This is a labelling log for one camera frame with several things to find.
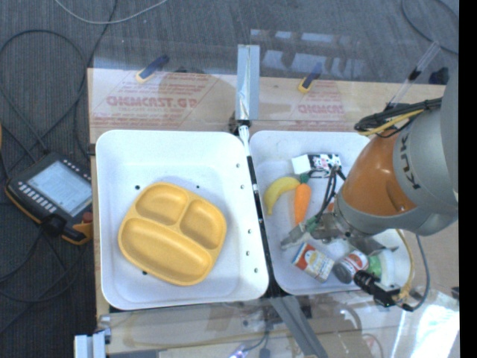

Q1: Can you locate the brown cardboard board red print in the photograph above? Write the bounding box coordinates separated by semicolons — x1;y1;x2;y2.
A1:
87;67;460;354

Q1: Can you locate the white carton with cow print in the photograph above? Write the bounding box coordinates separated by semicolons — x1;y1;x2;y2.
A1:
291;153;343;175

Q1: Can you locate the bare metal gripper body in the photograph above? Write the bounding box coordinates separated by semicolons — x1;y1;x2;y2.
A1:
308;213;359;245

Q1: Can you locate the small grey can red label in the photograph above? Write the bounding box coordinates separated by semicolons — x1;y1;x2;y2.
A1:
332;249;370;285

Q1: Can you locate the white plastic tray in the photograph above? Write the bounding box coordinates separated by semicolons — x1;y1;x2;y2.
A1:
248;130;411;297
95;128;271;311

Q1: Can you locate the yellow banana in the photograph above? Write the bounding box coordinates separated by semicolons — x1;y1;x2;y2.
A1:
263;176;301;216

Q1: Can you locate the orange carrot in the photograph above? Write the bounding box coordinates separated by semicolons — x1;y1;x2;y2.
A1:
293;173;313;227

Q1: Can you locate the yellow divided plate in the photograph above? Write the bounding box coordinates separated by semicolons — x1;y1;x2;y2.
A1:
117;181;228;287

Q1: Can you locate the black cylinder on white bracket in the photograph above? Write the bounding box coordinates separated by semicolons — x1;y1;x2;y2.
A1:
353;248;402;308

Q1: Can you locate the red and white can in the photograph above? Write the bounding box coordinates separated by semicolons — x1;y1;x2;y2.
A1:
291;242;335;284

